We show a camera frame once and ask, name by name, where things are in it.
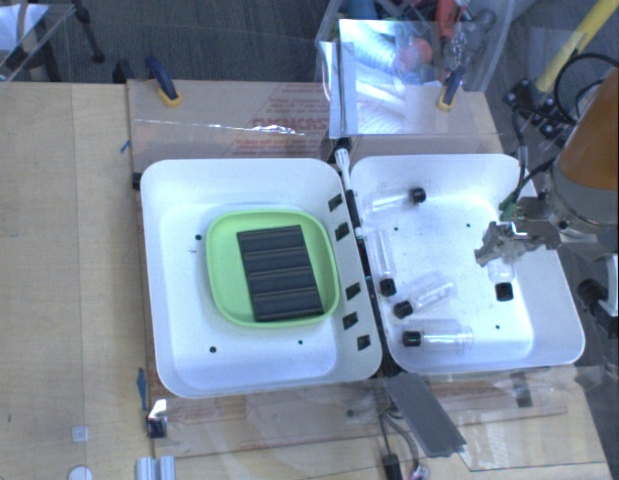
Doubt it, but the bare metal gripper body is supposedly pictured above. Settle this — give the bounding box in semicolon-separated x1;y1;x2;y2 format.
511;196;563;252

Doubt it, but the clear plastic bottle black cap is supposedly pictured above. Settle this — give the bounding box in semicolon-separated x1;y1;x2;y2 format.
392;273;458;320
401;319;475;352
486;257;516;303
361;186;428;217
363;227;398;298

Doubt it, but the white plastic tray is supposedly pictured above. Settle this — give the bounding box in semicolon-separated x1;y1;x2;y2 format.
139;157;384;400
348;153;587;376

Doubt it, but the grey flat plate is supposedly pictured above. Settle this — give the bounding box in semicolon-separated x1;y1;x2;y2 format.
383;372;468;459

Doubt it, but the black ribbed rack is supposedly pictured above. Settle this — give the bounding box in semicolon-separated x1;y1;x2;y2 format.
236;224;326;324

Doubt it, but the clear plastic storage bin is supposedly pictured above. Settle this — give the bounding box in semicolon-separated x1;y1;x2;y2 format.
314;0;520;95

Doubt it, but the green plate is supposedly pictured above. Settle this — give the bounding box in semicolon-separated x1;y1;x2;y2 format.
205;209;340;328

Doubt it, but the black cylinder on white bracket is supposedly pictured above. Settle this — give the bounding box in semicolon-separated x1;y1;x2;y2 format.
577;253;619;339

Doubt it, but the black block with thin wires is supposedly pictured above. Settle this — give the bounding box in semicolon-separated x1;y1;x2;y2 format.
382;453;405;480

